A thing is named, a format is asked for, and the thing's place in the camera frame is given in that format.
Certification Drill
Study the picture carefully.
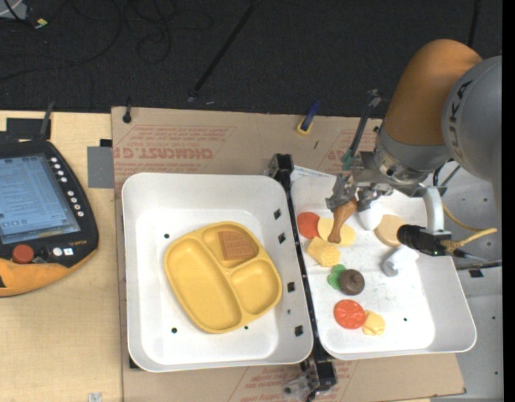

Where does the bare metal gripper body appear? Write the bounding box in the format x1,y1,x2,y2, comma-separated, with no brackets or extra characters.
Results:
350,150,430,198

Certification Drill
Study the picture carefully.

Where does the brown chicken drumstick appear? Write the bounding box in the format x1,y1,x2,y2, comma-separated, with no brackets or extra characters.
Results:
327,198,359,245

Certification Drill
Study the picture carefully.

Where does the white egg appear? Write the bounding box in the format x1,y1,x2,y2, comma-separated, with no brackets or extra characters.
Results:
358,204,384,231

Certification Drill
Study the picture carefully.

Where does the tan bread bun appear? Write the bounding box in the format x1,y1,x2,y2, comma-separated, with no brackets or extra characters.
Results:
373,214,406,249

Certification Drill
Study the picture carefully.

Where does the yellow round cheese slice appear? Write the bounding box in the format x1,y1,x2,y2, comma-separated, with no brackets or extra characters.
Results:
317,217,357,248

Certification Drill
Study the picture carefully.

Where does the red tomato slice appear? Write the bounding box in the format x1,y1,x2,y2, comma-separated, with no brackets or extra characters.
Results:
296,211,322,240

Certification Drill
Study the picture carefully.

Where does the yellow corn piece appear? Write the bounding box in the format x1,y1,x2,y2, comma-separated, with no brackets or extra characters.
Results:
306,236,342,268

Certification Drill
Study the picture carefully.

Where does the pale grey curved piece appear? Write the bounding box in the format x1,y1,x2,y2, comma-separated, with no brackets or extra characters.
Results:
380,244,420,278

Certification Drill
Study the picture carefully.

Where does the green lettuce leaf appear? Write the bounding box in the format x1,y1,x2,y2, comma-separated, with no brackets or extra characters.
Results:
327,263,348,291

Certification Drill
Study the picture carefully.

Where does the brown chocolate doughnut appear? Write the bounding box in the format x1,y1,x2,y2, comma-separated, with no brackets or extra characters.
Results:
338,268,366,296

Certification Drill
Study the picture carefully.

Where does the thin black rod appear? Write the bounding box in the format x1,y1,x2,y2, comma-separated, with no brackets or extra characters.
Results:
281,168,326,368

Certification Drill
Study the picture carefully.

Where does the brown cardboard board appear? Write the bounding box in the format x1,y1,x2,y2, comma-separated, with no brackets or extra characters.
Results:
110,106,467,402

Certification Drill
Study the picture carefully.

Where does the brown waffle biscuit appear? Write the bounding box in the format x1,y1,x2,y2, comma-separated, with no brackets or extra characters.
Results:
217,229,260,262

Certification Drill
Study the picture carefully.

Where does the red orange slice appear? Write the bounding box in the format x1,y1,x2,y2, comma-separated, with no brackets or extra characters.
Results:
333,299,367,331

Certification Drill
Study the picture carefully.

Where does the white plastic tray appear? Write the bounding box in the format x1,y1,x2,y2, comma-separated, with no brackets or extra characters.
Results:
289,168,478,361
121,172,315,374

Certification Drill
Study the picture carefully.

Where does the small yellow toy food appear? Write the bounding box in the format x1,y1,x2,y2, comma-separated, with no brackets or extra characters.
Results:
361,310,387,337

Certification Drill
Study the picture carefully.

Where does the yellow divided plate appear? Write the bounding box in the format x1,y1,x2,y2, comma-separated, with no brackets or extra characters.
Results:
162,220,284,335

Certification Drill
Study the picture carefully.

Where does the black cylinder on white bracket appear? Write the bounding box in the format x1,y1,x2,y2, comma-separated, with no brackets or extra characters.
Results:
396,185,454,258

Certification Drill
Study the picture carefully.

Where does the black block with wires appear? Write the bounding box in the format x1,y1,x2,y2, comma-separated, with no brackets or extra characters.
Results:
299,357,338,394
267,153,295,180

